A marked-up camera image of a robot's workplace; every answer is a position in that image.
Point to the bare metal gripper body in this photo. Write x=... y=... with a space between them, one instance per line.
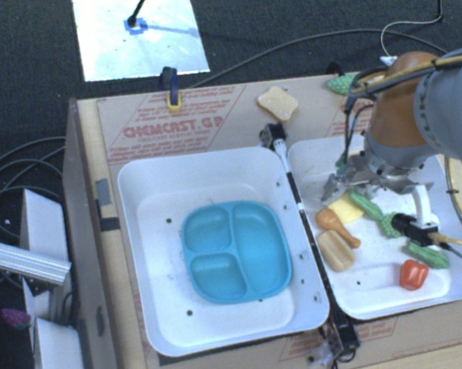
x=388 y=178

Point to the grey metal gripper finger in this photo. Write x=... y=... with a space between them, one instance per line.
x=369 y=191
x=330 y=188

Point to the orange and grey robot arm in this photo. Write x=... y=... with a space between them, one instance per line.
x=437 y=107

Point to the long green knitted toy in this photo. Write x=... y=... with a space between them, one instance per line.
x=368 y=207

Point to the yellow cheese wedge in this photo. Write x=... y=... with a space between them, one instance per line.
x=345 y=210

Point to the orange toy chicken drumstick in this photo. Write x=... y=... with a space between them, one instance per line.
x=329 y=218

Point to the thin black and white rod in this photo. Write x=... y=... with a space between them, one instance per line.
x=301 y=208

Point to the tan toy hot dog bun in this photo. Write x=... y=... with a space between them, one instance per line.
x=336 y=250

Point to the red toy bell pepper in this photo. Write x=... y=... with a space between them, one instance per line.
x=413 y=274

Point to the white plastic tray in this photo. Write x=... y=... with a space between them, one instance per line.
x=377 y=286
x=162 y=274

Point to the tan toy bread slice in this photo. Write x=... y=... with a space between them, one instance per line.
x=278 y=103

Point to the blue divided plate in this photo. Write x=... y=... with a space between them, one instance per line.
x=236 y=251

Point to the brown cardboard board red print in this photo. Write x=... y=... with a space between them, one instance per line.
x=204 y=115

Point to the purple toy grapes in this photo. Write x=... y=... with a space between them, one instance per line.
x=16 y=319

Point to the black cylinder on white bracket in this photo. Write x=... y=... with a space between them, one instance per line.
x=414 y=228

